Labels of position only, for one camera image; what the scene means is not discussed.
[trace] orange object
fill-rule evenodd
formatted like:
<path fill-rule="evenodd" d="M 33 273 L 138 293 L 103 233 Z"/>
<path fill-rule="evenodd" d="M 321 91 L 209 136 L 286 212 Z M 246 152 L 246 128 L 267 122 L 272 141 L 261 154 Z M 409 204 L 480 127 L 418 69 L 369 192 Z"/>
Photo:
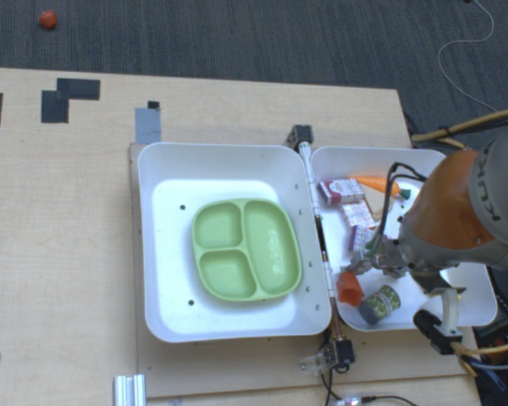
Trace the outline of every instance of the orange object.
<path fill-rule="evenodd" d="M 352 176 L 359 184 L 368 186 L 369 188 L 380 191 L 381 193 L 386 192 L 386 184 L 388 180 L 386 178 L 380 178 L 378 176 Z M 391 196 L 395 197 L 400 193 L 399 185 L 393 182 L 391 185 Z"/>
<path fill-rule="evenodd" d="M 359 307 L 363 300 L 362 286 L 357 281 L 354 272 L 341 272 L 337 282 L 339 302 L 346 302 L 354 307 Z"/>
<path fill-rule="evenodd" d="M 468 195 L 477 155 L 457 151 L 433 170 L 409 210 L 408 224 L 418 238 L 452 250 L 475 248 L 494 239 L 478 220 Z"/>
<path fill-rule="evenodd" d="M 45 11 L 40 15 L 40 24 L 43 25 L 46 29 L 52 29 L 55 25 L 57 25 L 57 15 L 55 12 L 51 10 Z"/>

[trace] black connector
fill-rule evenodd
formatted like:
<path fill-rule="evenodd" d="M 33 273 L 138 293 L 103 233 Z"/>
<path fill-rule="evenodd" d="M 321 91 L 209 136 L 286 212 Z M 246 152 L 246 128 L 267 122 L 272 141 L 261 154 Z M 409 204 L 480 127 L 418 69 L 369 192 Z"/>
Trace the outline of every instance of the black connector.
<path fill-rule="evenodd" d="M 350 364 L 356 362 L 356 354 L 352 341 L 348 339 L 335 340 L 335 349 L 337 351 L 337 370 L 347 370 Z"/>
<path fill-rule="evenodd" d="M 294 151 L 298 151 L 298 145 L 306 141 L 311 144 L 314 141 L 314 136 L 312 135 L 312 126 L 310 125 L 294 125 L 291 129 L 291 132 L 288 134 L 286 138 L 286 145 L 293 149 Z"/>
<path fill-rule="evenodd" d="M 436 326 L 440 326 L 442 321 L 427 310 L 419 310 L 414 315 L 414 325 L 429 340 L 431 346 L 441 355 L 451 355 L 454 349 L 451 347 L 453 342 L 460 343 L 463 339 L 462 335 L 445 336 Z"/>

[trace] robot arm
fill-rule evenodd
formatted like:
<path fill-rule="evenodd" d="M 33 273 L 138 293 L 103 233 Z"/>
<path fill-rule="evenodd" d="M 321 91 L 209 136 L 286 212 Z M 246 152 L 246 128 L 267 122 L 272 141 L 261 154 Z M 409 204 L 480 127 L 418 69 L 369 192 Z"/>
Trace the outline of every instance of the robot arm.
<path fill-rule="evenodd" d="M 440 353 L 453 353 L 463 289 L 452 288 L 440 271 L 469 261 L 508 269 L 508 129 L 480 152 L 446 157 L 403 217 L 397 240 L 381 238 L 384 219 L 380 227 L 381 241 L 356 254 L 347 270 L 361 274 L 375 267 L 392 277 L 410 272 L 427 294 L 440 294 L 444 320 L 421 310 L 414 321 Z"/>

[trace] small red ball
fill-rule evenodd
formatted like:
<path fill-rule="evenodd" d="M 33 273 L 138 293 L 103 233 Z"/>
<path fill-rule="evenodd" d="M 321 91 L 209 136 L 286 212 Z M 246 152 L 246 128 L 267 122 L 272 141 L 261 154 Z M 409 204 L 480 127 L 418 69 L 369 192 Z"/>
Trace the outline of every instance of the small red ball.
<path fill-rule="evenodd" d="M 52 29 L 55 25 L 57 25 L 57 22 L 57 15 L 52 9 L 47 10 L 40 15 L 40 24 L 46 29 Z"/>

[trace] white tray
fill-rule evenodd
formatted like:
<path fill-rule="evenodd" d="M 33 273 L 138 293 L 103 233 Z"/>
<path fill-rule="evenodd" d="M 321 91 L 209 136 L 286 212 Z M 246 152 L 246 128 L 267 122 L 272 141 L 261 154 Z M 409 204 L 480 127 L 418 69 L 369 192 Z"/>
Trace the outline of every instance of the white tray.
<path fill-rule="evenodd" d="M 312 154 L 312 167 L 317 181 L 353 174 L 386 176 L 394 162 L 404 162 L 418 172 L 429 175 L 442 159 L 444 155 L 437 151 L 323 147 Z M 385 234 L 391 238 L 397 238 L 399 232 L 397 217 L 411 207 L 421 187 L 420 183 L 411 180 L 402 179 L 397 182 L 402 189 L 411 189 L 412 197 L 404 203 L 394 203 L 385 229 Z M 326 206 L 323 202 L 320 206 L 323 233 L 336 283 L 340 267 L 350 264 L 351 252 L 347 250 L 350 231 L 338 209 Z M 482 326 L 494 319 L 497 303 L 484 266 L 461 263 L 457 268 L 444 271 L 442 276 L 452 286 L 467 288 L 459 305 L 459 326 Z M 357 278 L 366 296 L 376 292 L 384 284 L 390 285 L 399 294 L 401 307 L 378 324 L 368 325 L 356 307 L 338 303 L 341 317 L 355 329 L 361 331 L 412 329 L 415 328 L 412 318 L 420 309 L 428 310 L 442 319 L 441 299 L 430 299 L 424 295 L 408 274 L 403 278 L 393 279 L 379 270 L 372 269 Z"/>
<path fill-rule="evenodd" d="M 145 317 L 156 337 L 180 343 L 325 329 L 331 307 L 305 169 L 295 152 L 282 146 L 156 143 L 142 151 L 138 165 Z M 303 273 L 299 286 L 282 298 L 224 301 L 198 276 L 194 214 L 207 203 L 243 197 L 275 201 L 292 221 Z"/>

